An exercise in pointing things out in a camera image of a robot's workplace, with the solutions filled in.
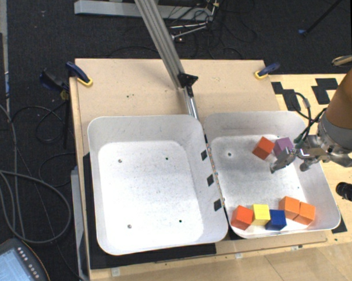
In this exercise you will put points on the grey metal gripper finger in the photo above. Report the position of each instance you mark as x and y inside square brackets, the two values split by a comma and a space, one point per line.
[283, 160]
[306, 164]

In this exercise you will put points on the pale wood board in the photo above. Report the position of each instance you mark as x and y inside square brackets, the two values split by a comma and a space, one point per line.
[127, 89]

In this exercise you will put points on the blue cube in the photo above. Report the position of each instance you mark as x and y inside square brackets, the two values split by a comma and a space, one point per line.
[276, 220]

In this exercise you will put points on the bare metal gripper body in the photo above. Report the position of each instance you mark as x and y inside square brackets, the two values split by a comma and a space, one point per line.
[319, 151]

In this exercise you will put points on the orange cube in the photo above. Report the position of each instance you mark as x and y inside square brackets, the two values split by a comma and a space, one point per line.
[305, 213]
[289, 207]

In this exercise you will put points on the red-orange cube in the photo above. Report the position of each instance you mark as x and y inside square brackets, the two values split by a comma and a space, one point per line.
[263, 148]
[242, 217]

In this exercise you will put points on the white plastic tray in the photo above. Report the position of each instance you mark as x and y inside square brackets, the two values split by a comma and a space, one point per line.
[149, 190]
[247, 180]

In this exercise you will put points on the black cylinder on white bracket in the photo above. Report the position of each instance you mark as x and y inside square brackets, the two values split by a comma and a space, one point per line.
[345, 190]

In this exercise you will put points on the yellow cube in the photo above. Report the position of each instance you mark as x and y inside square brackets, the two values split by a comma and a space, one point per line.
[260, 214]

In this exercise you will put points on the purple cube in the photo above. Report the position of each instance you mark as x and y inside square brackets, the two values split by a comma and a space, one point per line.
[283, 145]

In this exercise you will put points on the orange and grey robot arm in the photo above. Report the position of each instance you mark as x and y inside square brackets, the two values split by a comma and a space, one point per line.
[342, 109]

